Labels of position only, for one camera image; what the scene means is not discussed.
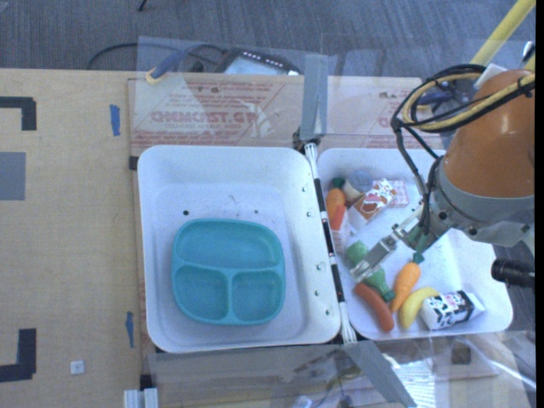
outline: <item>teal plate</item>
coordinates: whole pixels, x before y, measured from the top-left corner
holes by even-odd
[[[204,218],[185,223],[172,249],[176,304],[190,318],[219,325],[258,325],[280,313],[285,259],[275,233],[261,224]]]

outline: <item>gray square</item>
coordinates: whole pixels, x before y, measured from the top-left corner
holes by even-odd
[[[0,201],[25,199],[26,153],[0,152]]]

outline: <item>yellow banana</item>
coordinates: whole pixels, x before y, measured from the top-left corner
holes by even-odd
[[[422,287],[410,293],[406,300],[402,303],[399,310],[400,324],[403,328],[410,328],[414,323],[419,309],[422,307],[423,301],[432,296],[438,296],[438,293],[432,287]]]

